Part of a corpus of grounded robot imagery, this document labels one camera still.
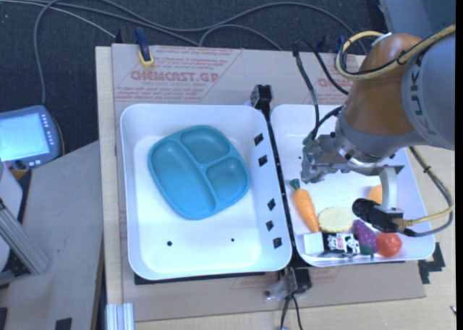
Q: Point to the orange round fruit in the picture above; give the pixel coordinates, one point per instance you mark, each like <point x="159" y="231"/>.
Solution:
<point x="377" y="194"/>

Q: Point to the yellow round biscuit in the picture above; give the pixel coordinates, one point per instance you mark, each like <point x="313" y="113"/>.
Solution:
<point x="334" y="220"/>

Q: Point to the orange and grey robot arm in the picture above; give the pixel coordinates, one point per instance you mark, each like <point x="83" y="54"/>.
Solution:
<point x="383" y="97"/>

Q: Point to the brown cardboard board red print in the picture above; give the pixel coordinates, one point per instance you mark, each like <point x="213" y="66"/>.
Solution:
<point x="224" y="75"/>

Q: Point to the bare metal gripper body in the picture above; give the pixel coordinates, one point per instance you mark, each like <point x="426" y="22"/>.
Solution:
<point x="331" y="155"/>

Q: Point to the black cylinder on white bracket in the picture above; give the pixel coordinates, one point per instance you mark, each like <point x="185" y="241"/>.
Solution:
<point x="376" y="214"/>

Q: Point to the red tomato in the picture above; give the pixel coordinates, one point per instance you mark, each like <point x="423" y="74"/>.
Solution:
<point x="390" y="245"/>

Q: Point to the blue divided plate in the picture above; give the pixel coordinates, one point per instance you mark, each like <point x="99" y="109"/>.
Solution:
<point x="195" y="173"/>

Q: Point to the white carton with cow print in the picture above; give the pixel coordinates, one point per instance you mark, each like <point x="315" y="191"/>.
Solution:
<point x="325" y="242"/>

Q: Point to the purple grapes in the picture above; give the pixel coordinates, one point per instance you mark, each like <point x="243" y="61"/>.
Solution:
<point x="364" y="236"/>

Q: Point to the orange carrot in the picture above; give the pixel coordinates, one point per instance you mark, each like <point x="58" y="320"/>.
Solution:
<point x="306" y="207"/>

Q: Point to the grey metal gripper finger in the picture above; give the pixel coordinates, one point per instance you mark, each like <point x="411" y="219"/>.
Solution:
<point x="306" y="173"/>
<point x="321" y="176"/>

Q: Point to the white plastic tray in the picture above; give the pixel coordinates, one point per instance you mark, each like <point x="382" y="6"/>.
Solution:
<point x="202" y="249"/>
<point x="289" y="129"/>

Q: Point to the thin black rod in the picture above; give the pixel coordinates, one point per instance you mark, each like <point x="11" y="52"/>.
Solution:
<point x="280" y="176"/>

